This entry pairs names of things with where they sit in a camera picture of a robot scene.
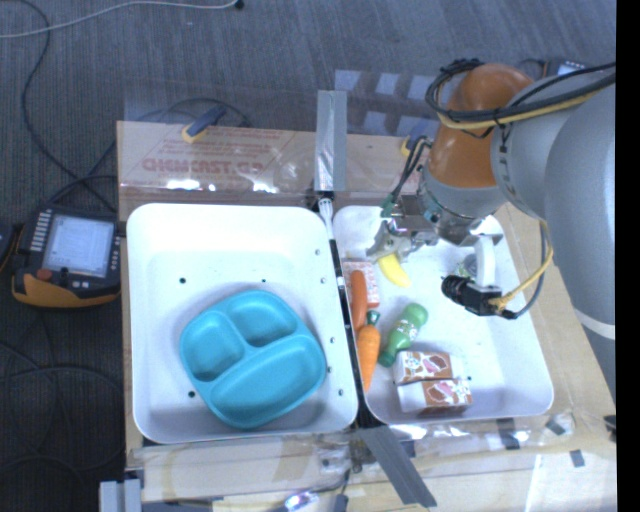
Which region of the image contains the green bottle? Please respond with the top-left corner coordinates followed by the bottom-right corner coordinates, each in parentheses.
top-left (377, 302), bottom-right (430, 369)

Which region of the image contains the white plastic tray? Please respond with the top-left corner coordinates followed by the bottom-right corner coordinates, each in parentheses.
top-left (125, 202), bottom-right (360, 446)
top-left (331, 204), bottom-right (556, 427)

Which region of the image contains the black cylinder on white bracket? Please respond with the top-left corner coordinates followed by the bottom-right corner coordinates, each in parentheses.
top-left (440, 234), bottom-right (504, 318)

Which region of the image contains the brown cardboard board red print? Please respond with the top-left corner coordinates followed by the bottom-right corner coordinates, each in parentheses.
top-left (115, 119), bottom-right (617, 501)

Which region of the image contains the orange sausage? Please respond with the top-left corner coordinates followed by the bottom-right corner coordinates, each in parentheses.
top-left (349, 269), bottom-right (370, 335)

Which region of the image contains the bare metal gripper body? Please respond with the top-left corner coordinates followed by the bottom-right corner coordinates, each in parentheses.
top-left (388, 193), bottom-right (482, 246)

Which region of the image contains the orange and white packet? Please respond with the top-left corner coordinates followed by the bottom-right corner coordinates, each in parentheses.
top-left (341, 259), bottom-right (382, 310)

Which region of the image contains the white carton brown print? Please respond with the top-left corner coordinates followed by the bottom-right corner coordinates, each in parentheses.
top-left (391, 350), bottom-right (467, 386)
top-left (396, 378), bottom-right (474, 417)

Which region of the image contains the orange carrot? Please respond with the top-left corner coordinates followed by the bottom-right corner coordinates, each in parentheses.
top-left (355, 309), bottom-right (383, 394)

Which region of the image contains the yellow banana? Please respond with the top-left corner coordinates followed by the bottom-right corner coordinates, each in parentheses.
top-left (377, 252), bottom-right (413, 289)

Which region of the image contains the blue divided plate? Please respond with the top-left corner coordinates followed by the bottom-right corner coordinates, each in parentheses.
top-left (178, 289), bottom-right (329, 432)

